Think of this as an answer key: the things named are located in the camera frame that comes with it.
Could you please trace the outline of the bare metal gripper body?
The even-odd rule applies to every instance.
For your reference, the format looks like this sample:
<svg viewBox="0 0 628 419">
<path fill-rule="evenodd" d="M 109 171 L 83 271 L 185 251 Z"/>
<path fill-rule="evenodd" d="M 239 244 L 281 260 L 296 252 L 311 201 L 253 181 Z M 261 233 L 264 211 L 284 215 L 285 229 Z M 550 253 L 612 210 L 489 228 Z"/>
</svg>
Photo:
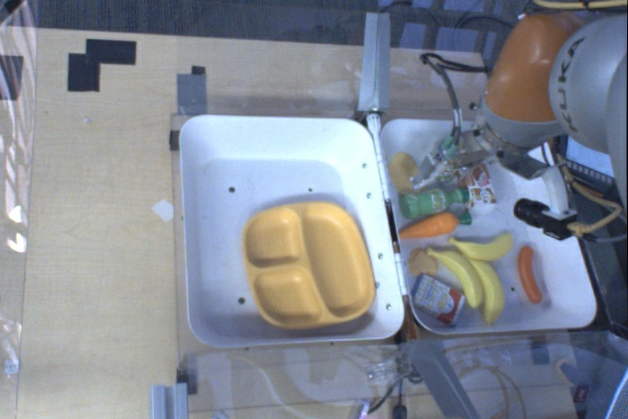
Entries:
<svg viewBox="0 0 628 419">
<path fill-rule="evenodd" d="M 488 127 L 457 131 L 441 140 L 430 154 L 431 178 L 473 167 L 504 149 L 504 143 Z"/>
</svg>

